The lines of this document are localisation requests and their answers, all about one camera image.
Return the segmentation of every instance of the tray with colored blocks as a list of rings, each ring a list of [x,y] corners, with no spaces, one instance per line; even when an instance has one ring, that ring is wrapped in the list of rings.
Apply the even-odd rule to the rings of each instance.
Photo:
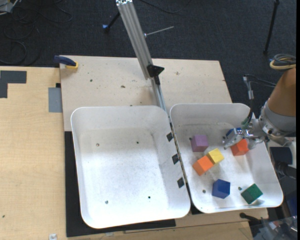
[[[223,136],[249,111],[241,103],[176,104],[170,110],[191,200],[203,213],[273,208],[283,201],[264,143],[248,149],[242,139],[223,147]]]

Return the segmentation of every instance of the purple cube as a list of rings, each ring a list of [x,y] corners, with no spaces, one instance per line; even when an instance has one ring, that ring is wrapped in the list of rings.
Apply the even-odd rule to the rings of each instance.
[[[212,195],[217,198],[225,199],[230,194],[230,182],[217,179],[212,185]]]
[[[193,152],[204,152],[208,148],[207,135],[194,135],[191,139],[191,147]]]

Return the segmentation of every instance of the green cube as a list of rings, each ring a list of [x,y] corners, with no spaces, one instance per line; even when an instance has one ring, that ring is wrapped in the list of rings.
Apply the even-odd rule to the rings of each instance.
[[[241,196],[249,205],[253,201],[257,200],[261,195],[263,195],[263,193],[256,184],[252,184],[250,187],[248,187],[245,191],[241,193]]]

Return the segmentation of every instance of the brown cylinder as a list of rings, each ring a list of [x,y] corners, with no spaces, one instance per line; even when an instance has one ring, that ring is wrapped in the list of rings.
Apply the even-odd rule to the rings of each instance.
[[[268,106],[272,112],[283,116],[296,116],[296,72],[297,67],[285,71],[276,84],[268,99]]]

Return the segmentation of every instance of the yellow cube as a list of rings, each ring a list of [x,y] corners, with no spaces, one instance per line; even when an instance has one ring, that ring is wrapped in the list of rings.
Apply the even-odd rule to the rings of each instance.
[[[211,162],[215,165],[220,163],[225,157],[222,155],[218,148],[215,148],[208,152],[206,156],[211,160]]]

